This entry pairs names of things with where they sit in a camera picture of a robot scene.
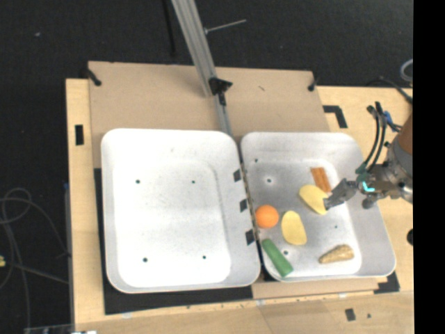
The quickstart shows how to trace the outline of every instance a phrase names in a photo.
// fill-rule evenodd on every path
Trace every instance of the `black clamp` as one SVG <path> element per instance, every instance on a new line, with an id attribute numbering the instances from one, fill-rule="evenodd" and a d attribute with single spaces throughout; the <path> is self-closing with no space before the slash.
<path id="1" fill-rule="evenodd" d="M 220 104 L 226 106 L 227 103 L 225 101 L 224 93 L 233 85 L 233 83 L 230 81 L 224 81 L 222 79 L 212 77 L 209 79 L 209 85 L 211 93 L 213 95 L 218 95 Z"/>

